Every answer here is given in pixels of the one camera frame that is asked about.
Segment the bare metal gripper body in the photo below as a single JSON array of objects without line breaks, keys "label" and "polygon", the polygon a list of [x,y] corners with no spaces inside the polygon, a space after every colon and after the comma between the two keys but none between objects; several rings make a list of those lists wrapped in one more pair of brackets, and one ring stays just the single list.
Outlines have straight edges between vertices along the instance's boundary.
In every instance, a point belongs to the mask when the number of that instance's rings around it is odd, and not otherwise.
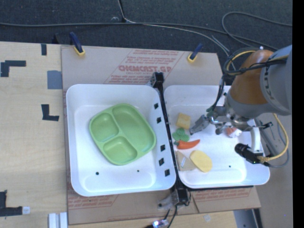
[{"label": "bare metal gripper body", "polygon": [[239,130],[251,130],[249,118],[238,115],[230,106],[211,106],[207,109],[208,121],[217,129],[235,127]]}]

